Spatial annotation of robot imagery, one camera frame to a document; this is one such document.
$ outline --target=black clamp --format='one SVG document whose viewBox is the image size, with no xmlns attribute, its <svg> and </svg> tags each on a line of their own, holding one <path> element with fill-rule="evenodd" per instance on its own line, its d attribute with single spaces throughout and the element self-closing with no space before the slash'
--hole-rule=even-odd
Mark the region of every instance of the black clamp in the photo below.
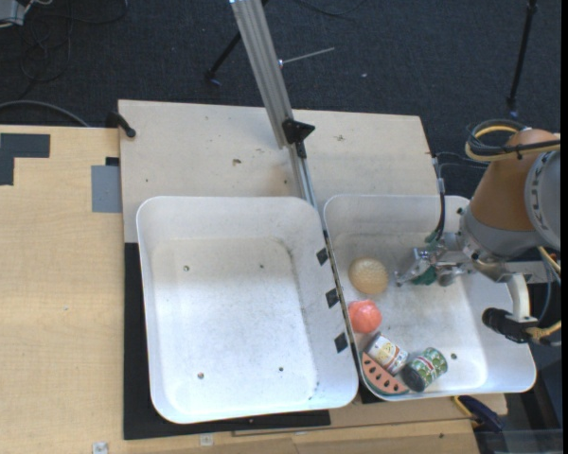
<svg viewBox="0 0 568 454">
<path fill-rule="evenodd" d="M 126 122 L 126 119 L 120 113 L 109 111 L 105 119 L 105 128 L 122 128 L 129 138 L 136 136 L 136 131 Z"/>
<path fill-rule="evenodd" d="M 297 156 L 299 158 L 307 158 L 303 141 L 315 130 L 315 126 L 288 118 L 282 123 L 282 129 L 284 130 L 284 135 L 289 145 L 294 144 L 296 146 Z"/>
</svg>

